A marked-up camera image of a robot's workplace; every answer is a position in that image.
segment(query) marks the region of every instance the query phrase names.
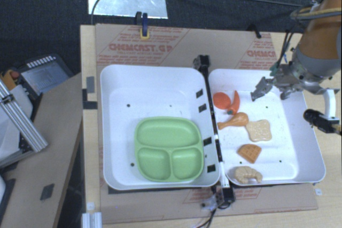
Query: robotic hand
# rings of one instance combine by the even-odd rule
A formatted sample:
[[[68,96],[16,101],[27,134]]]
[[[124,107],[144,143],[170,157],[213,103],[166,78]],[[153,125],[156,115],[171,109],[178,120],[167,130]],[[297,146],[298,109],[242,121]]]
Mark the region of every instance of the robotic hand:
[[[336,119],[335,93],[339,89],[324,89],[320,83],[341,69],[341,0],[324,0],[320,4],[304,7],[291,14],[295,20],[311,20],[297,47],[292,49],[292,61],[280,64],[289,47],[285,37],[279,60],[272,66],[271,79],[263,77],[251,92],[252,100],[264,96],[273,86],[279,88],[281,99],[291,93],[307,90],[315,95],[324,95],[325,113],[308,109],[304,119],[326,133],[341,135],[341,126]]]

